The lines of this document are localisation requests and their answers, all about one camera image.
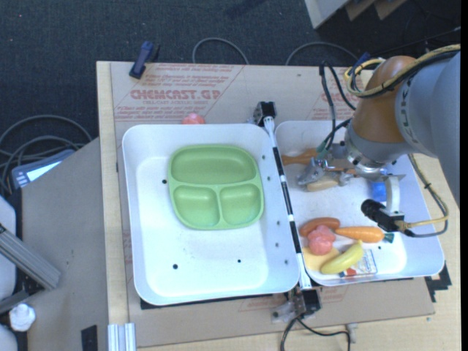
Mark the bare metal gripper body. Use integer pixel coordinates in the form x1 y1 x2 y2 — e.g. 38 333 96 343
330 143 407 184

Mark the tan bread roll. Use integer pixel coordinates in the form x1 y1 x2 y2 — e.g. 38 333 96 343
306 177 340 193

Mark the blue cube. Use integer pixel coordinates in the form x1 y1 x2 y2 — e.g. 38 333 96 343
370 181 388 202

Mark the white plastic tray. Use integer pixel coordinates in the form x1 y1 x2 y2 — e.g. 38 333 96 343
273 119 446 287
121 123 302 306

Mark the thin black and white rod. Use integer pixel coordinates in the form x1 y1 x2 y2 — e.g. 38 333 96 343
263 116 312 289

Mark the red sausage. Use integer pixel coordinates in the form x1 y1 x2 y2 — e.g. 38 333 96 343
299 216 341 238

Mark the orange carrot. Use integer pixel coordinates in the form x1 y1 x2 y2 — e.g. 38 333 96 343
334 225 396 244

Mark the pink toy food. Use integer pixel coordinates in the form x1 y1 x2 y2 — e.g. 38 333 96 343
306 224 337 257
181 112 205 126

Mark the yellow banana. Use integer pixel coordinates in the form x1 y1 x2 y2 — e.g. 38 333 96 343
320 240 366 275

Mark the yellow flat slice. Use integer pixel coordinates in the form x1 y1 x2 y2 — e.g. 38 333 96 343
301 246 341 272

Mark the white printed packet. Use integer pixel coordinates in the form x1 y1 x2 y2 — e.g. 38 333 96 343
338 249 379 279

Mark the green divided plate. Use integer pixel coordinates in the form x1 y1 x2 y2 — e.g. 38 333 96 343
167 144 265 231

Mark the brown cardboard board red print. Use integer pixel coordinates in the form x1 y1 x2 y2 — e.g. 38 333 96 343
109 62 437 347

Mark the black cylinder on white bracket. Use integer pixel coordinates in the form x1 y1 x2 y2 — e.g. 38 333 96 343
361 175 406 233

